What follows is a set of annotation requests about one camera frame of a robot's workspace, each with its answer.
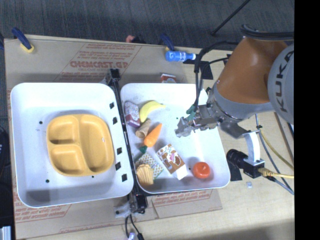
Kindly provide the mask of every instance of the orange compartment tray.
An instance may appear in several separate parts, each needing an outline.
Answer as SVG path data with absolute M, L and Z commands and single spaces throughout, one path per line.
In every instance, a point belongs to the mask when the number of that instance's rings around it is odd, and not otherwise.
M 53 168 L 65 176 L 88 176 L 107 171 L 115 155 L 105 121 L 92 114 L 70 114 L 48 124 L 46 140 Z

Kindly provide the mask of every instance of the yellow toy banana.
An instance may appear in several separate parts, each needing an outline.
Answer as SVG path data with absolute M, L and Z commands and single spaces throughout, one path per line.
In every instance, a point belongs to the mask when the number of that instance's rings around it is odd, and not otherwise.
M 159 108 L 165 108 L 165 107 L 166 105 L 162 105 L 155 100 L 147 102 L 142 106 L 142 108 L 139 111 L 140 122 L 143 123 L 152 111 Z

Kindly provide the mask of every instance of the table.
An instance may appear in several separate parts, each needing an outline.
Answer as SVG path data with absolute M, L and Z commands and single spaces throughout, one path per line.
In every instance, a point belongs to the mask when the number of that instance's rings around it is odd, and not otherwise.
M 18 40 L 6 40 L 6 80 L 8 93 L 21 82 L 61 82 L 61 81 L 81 81 L 84 76 L 90 82 L 99 82 L 104 76 L 105 70 L 97 68 L 95 71 L 77 71 L 77 61 L 109 60 L 110 67 L 120 69 L 121 81 L 123 86 L 126 83 L 154 83 L 159 81 L 160 73 L 176 75 L 179 83 L 194 83 L 195 74 L 193 65 L 183 64 L 181 62 L 167 62 L 163 46 L 148 44 L 128 44 L 119 42 L 107 42 L 96 40 L 79 40 L 71 38 L 45 37 L 27 35 L 30 42 L 35 45 L 35 54 L 32 63 L 26 63 L 27 54 L 19 48 Z M 111 54 L 92 53 L 86 54 L 83 46 L 76 45 L 74 50 L 61 48 L 61 42 L 68 44 L 91 45 L 93 51 L 101 51 L 103 47 L 125 48 L 125 53 L 114 52 Z M 48 58 L 37 59 L 37 49 L 45 51 Z M 198 53 L 200 49 L 177 47 L 178 50 L 189 53 Z M 224 58 L 231 52 L 223 50 L 213 50 L 203 57 L 204 61 L 212 61 Z M 73 54 L 75 61 L 72 67 L 68 56 Z M 213 77 L 216 80 L 224 67 L 223 62 L 211 65 Z M 215 80 L 205 80 L 204 89 L 212 87 Z M 288 133 L 286 124 L 278 119 L 274 112 L 264 112 L 259 114 L 259 123 L 263 126 L 263 132 L 273 147 L 288 161 L 292 162 L 293 139 Z M 240 126 L 245 129 L 254 130 L 256 128 L 255 118 L 243 121 Z M 234 139 L 219 130 L 224 151 L 236 149 L 247 153 L 247 144 L 245 139 Z M 260 145 L 261 158 L 265 160 L 265 167 L 274 171 L 266 153 Z M 272 156 L 279 170 L 283 174 L 292 175 L 293 171 L 286 166 L 278 157 Z M 11 154 L 11 160 L 14 161 L 14 155 Z M 15 173 L 13 175 L 13 185 L 16 185 Z M 153 240 L 166 239 L 255 239 L 255 240 L 292 240 L 295 238 L 295 198 L 278 184 L 271 182 L 263 177 L 252 179 L 241 172 L 240 181 L 231 181 L 226 187 L 217 190 L 222 209 L 181 215 L 175 217 L 162 218 L 158 220 L 146 220 L 136 222 L 135 225 L 143 234 L 144 238 Z M 294 180 L 287 179 L 288 184 L 294 189 Z M 51 227 L 49 220 L 45 224 Z M 17 235 L 23 235 L 23 232 L 17 232 Z M 63 234 L 53 234 L 41 236 L 43 240 L 54 239 L 126 239 L 125 227 L 123 224 L 107 227 L 97 227 L 90 230 L 81 230 Z

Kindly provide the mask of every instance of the yellow clamp tip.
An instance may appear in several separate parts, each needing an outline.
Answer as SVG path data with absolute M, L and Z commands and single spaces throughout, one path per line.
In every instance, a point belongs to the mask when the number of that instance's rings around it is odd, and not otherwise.
M 22 43 L 20 43 L 20 47 L 21 47 L 25 52 L 27 52 L 28 54 L 32 53 L 32 52 L 34 51 L 34 49 L 35 49 L 35 47 L 34 47 L 32 44 L 30 44 L 30 45 L 31 45 L 31 48 L 28 49 L 28 48 L 25 47 Z

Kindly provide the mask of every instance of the tomato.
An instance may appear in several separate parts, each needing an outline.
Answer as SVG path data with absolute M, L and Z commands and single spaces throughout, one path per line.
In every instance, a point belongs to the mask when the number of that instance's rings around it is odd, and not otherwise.
M 192 168 L 192 173 L 198 179 L 205 179 L 210 175 L 210 167 L 206 162 L 197 162 Z

